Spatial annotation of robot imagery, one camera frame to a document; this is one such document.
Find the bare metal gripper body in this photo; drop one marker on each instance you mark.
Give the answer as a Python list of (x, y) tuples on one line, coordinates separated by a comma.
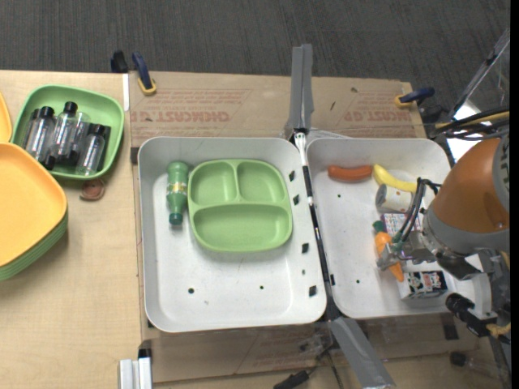
[(417, 246)]

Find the green toy bottle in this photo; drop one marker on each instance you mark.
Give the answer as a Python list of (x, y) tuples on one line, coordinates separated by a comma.
[(177, 189)]

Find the green divided plate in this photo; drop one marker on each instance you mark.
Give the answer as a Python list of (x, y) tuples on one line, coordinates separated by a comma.
[(239, 225)]

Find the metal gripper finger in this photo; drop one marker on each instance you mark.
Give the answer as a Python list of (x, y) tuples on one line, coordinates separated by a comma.
[(402, 257), (383, 261)]

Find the orange carrot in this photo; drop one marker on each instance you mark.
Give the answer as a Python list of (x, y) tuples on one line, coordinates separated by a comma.
[(382, 239)]

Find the small purple and white carton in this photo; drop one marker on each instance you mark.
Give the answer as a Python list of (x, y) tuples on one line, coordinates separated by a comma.
[(392, 223)]

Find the black and white milk carton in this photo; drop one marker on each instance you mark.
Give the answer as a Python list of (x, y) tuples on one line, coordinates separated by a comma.
[(421, 284)]

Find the white plastic tray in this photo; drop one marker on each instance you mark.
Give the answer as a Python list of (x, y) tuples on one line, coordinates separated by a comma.
[(348, 241), (227, 290)]

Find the clear plastic bottle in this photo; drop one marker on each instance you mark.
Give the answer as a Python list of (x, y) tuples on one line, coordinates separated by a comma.
[(39, 134), (83, 122), (65, 130), (91, 152)]

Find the white can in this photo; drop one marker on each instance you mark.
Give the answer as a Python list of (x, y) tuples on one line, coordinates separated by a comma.
[(393, 200)]

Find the yellow plate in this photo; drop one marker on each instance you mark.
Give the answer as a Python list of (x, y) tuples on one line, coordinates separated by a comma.
[(24, 201), (4, 120)]

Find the brown cardboard board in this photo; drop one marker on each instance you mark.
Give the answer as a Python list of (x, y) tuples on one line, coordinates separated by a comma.
[(243, 108)]

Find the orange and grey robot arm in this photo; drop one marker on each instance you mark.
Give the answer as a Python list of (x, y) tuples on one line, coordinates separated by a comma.
[(466, 201)]

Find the yellow banana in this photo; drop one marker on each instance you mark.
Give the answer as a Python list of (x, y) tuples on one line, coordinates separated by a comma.
[(391, 180)]

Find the orange toy sausage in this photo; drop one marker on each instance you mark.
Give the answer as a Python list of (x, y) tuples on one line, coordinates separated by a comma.
[(349, 172)]

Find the green square plate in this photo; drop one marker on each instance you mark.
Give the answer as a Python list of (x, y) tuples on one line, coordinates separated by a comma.
[(103, 108)]

